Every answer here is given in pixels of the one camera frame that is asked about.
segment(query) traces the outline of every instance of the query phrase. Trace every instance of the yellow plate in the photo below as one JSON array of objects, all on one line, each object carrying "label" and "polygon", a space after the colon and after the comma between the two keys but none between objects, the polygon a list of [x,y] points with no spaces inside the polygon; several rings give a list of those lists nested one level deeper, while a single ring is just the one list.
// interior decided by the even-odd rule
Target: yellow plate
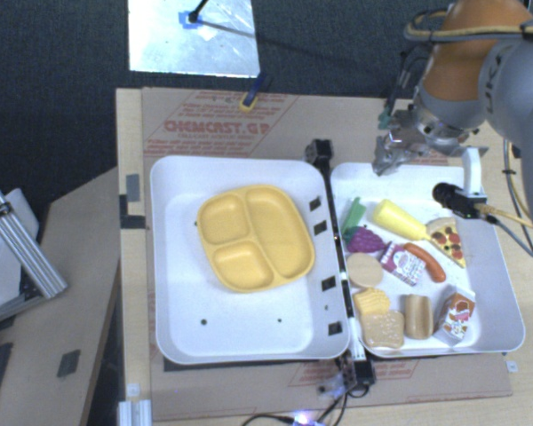
[{"label": "yellow plate", "polygon": [[212,197],[199,208],[197,228],[213,271],[237,292],[281,286],[314,264],[302,216],[274,186],[245,186]]}]

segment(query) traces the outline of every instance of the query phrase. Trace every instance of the toy sausage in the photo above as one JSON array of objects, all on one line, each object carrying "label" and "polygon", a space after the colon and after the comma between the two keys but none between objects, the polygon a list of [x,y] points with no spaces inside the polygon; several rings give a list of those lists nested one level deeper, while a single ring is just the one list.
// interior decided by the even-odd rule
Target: toy sausage
[{"label": "toy sausage", "polygon": [[426,264],[426,269],[430,273],[430,276],[434,282],[444,282],[446,280],[446,273],[442,269],[441,265],[436,262],[436,259],[428,254],[424,249],[413,243],[405,243],[403,249],[410,252],[413,256],[417,256]]}]

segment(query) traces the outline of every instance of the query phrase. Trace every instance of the wooden table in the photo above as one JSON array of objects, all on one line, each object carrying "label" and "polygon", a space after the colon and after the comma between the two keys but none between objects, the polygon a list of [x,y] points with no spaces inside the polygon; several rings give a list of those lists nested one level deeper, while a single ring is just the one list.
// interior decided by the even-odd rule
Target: wooden table
[{"label": "wooden table", "polygon": [[[0,331],[12,353],[0,387],[0,426],[87,424],[118,291],[117,173],[55,201],[42,248],[68,282]],[[62,360],[75,363],[58,376]]]},{"label": "wooden table", "polygon": [[[139,90],[117,92],[121,197],[127,194],[127,182],[130,184],[131,176],[141,185],[145,181],[142,119],[143,110],[147,111],[148,100],[143,98],[143,92]],[[343,161],[369,162],[372,159],[377,115],[382,108],[379,100],[351,101],[334,98],[322,101],[317,97],[300,99],[303,106],[302,121],[297,122],[290,132],[281,125],[272,127],[269,137],[276,138],[276,143],[268,147],[264,147],[265,144],[254,146],[251,150],[254,157],[299,158],[301,151],[313,138],[330,138],[338,149],[337,159],[334,160],[336,164]],[[352,109],[361,109],[354,116],[355,122],[351,121]],[[484,125],[472,144],[490,147],[482,159],[483,185],[489,195],[489,203],[500,209],[511,209],[505,179],[501,174],[501,137]],[[141,187],[138,197],[127,204],[127,214],[130,217],[145,216],[144,199]],[[522,347],[506,356],[511,362],[510,367],[517,367],[517,372],[510,374],[513,396],[351,408],[347,410],[341,424],[533,424],[533,259],[505,234],[499,233],[498,236],[527,330]],[[150,399],[151,396],[148,363],[150,350],[147,341],[146,237],[143,232],[128,228],[121,231],[121,242],[125,382],[127,399],[138,401]],[[155,424],[227,426],[240,424],[244,419],[245,417],[238,416]],[[253,424],[255,423],[270,424],[266,420],[257,420]]]}]

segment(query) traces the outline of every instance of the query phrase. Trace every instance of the purple grapes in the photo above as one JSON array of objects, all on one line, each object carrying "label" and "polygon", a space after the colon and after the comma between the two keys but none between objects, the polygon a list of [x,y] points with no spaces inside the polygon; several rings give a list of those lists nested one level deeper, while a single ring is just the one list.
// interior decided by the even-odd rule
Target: purple grapes
[{"label": "purple grapes", "polygon": [[354,234],[347,243],[349,252],[371,253],[385,249],[381,238],[366,227],[355,227]]}]

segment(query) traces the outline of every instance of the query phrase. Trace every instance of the cardboard sheet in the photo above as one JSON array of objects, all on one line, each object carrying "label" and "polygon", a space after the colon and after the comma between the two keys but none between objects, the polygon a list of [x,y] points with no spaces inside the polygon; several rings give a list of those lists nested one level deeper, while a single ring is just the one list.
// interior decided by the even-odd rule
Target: cardboard sheet
[{"label": "cardboard sheet", "polygon": [[[229,91],[143,90],[144,178],[149,178],[154,162],[168,154],[301,159],[314,138],[332,140],[333,166],[372,159],[382,110],[379,99],[261,94],[255,111],[243,114],[238,110],[241,96]],[[435,154],[425,161],[448,164]],[[205,368],[164,361],[154,338],[150,188],[147,183],[144,188],[154,420],[320,409],[330,404],[317,388],[337,373],[333,361]],[[377,383],[370,394],[352,399],[350,406],[512,394],[505,361],[498,353],[380,360],[375,369]]]}]

